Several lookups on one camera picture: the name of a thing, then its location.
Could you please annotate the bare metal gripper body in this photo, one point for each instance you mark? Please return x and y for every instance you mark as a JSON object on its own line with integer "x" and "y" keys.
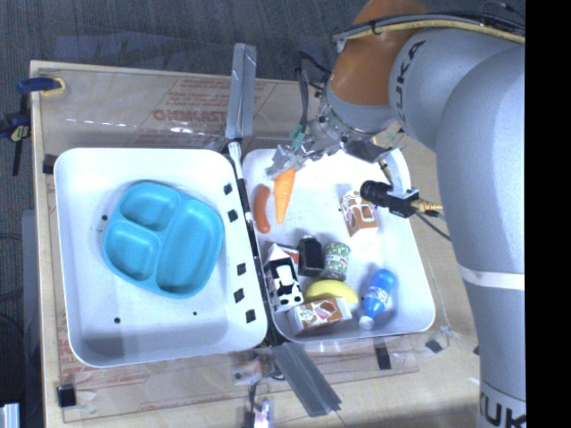
{"x": 323, "y": 138}

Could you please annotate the black and white milk carton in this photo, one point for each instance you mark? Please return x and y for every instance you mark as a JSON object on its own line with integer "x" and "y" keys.
{"x": 283, "y": 283}

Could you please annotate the dark brown bottle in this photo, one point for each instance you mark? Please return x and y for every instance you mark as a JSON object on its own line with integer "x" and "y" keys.
{"x": 311, "y": 257}

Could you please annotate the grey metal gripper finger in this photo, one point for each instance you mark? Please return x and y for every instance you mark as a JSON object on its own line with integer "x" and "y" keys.
{"x": 276, "y": 166}
{"x": 300, "y": 162}

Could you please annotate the pale wood board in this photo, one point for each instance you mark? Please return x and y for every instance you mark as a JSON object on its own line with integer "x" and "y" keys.
{"x": 134, "y": 386}

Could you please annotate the orange carrot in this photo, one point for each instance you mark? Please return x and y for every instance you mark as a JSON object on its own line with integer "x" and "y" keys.
{"x": 283, "y": 194}

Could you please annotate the orange and white carton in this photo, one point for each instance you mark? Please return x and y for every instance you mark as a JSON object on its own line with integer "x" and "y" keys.
{"x": 319, "y": 315}

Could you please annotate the blue divided plate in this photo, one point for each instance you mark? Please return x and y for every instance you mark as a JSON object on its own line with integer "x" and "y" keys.
{"x": 178, "y": 243}

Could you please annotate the blue plastic bottle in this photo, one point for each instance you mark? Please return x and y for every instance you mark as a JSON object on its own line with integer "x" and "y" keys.
{"x": 379, "y": 294}

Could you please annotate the white plastic tray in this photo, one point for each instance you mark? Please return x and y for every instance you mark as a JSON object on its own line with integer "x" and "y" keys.
{"x": 147, "y": 332}
{"x": 401, "y": 257}

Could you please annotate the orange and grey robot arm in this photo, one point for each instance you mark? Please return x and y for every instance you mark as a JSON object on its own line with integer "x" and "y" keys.
{"x": 468, "y": 118}

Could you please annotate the orange sausage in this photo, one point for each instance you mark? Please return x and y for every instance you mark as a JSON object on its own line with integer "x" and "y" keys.
{"x": 262, "y": 208}

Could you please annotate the black cylinder on white bracket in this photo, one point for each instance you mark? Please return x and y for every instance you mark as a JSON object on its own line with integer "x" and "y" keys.
{"x": 379, "y": 192}

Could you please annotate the brown and white carton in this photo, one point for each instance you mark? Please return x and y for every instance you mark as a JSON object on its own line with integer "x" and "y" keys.
{"x": 359, "y": 214}

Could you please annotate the yellow banana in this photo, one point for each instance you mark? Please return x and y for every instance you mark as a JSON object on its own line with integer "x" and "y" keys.
{"x": 332, "y": 289}

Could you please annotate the green can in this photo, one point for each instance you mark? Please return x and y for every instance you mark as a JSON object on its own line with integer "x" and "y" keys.
{"x": 336, "y": 261}

